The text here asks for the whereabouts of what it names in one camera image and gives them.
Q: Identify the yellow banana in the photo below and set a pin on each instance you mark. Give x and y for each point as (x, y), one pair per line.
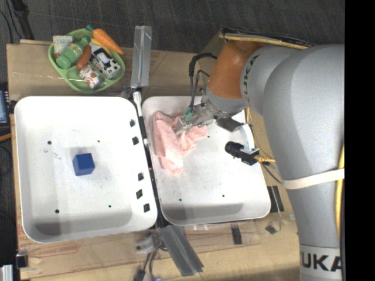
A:
(98, 44)

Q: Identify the black cylinder on white bracket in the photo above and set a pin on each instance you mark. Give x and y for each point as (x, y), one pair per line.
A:
(236, 150)

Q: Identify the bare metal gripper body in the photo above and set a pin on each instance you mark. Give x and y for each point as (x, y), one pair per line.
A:
(201, 113)

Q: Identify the brown sausage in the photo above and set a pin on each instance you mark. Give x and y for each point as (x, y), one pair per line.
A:
(84, 56)

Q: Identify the pink cloth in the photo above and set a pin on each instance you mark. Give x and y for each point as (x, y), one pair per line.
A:
(167, 140)

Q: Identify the white plastic tray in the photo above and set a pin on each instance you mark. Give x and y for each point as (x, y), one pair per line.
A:
(58, 116)
(211, 174)

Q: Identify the blue cube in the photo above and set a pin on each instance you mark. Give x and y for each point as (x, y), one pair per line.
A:
(83, 164)

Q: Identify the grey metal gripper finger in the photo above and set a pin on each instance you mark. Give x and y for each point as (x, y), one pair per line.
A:
(181, 127)

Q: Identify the white packet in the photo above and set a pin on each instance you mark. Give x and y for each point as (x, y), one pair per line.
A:
(60, 44)

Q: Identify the brown cardboard board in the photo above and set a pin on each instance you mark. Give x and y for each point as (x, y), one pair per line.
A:
(35, 75)

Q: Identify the white can with red print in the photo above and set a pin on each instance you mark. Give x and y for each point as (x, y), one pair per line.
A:
(90, 76)

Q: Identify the green bottle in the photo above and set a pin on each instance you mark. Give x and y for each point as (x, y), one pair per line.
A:
(69, 56)

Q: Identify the black and white carton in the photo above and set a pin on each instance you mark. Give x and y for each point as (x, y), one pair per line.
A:
(106, 64)

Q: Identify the orange carrot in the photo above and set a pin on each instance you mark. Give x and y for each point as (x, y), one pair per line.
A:
(107, 40)

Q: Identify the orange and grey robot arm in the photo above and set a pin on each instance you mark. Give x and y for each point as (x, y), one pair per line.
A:
(307, 113)

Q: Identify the green divided plate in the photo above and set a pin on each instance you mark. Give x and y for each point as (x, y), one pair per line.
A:
(73, 82)

